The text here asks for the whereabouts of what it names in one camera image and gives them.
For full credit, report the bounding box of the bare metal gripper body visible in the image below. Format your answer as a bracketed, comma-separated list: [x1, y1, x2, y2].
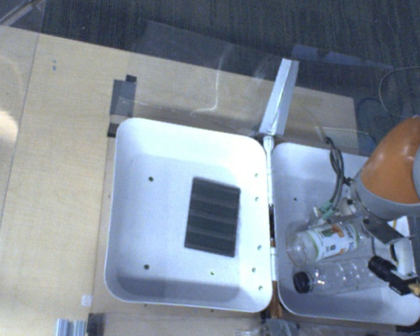
[333, 196, 378, 230]

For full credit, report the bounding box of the clear bottle with printed label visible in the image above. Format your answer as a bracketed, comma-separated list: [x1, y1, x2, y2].
[282, 210, 374, 274]

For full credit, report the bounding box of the white plastic tray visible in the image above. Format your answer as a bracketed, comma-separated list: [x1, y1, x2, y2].
[248, 139, 420, 334]
[91, 114, 297, 324]

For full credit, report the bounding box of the clear bottle with black cap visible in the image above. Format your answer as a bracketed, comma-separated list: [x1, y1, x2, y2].
[290, 248, 387, 306]

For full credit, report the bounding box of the thin black and white rod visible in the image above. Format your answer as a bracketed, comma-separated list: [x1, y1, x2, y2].
[241, 133, 299, 291]

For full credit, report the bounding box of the black ribbed rectangular pad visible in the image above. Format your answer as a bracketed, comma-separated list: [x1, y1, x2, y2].
[181, 176, 247, 259]

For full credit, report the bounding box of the black cylinder on white bracket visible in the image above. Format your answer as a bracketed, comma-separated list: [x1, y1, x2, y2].
[363, 232, 420, 299]

